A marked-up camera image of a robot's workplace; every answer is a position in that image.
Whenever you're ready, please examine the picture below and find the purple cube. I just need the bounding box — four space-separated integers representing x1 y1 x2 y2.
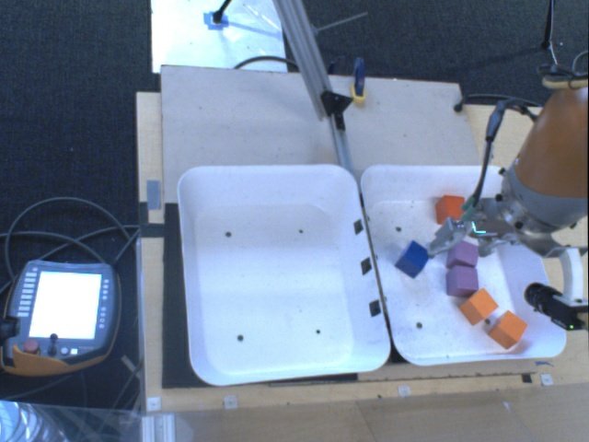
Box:
445 264 480 299
445 240 480 269

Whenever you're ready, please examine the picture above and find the thin black rod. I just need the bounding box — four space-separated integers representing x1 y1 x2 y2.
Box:
359 192 392 343

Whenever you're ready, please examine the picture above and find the blue cube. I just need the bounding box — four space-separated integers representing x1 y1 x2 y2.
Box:
394 239 431 279

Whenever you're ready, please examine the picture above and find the white plastic tray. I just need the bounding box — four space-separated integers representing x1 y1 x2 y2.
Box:
177 163 392 388
360 163 568 367

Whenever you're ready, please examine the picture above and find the orange cube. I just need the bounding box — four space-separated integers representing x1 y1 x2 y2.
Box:
487 309 529 351
457 287 500 327

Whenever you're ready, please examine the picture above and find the pale wood board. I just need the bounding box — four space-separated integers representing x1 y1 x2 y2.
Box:
159 64 481 211

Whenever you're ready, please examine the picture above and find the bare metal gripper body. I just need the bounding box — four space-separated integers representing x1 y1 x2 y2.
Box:
463 182 570 259

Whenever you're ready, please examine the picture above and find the black cylinder on white bracket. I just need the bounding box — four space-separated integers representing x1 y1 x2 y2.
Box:
524 246 589 332

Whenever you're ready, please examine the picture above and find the red cube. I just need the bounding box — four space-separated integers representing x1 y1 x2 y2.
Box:
434 194 467 226

